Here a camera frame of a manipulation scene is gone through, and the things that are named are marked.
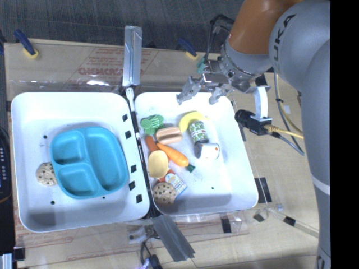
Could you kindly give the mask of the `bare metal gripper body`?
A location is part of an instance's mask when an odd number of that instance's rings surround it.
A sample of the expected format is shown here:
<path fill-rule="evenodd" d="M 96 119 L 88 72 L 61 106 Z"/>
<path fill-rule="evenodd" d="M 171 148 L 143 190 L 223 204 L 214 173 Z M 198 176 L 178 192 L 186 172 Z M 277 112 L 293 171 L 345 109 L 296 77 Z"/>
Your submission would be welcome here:
<path fill-rule="evenodd" d="M 201 89 L 229 94 L 235 90 L 245 92 L 254 81 L 254 75 L 228 60 L 208 60 L 201 75 Z"/>

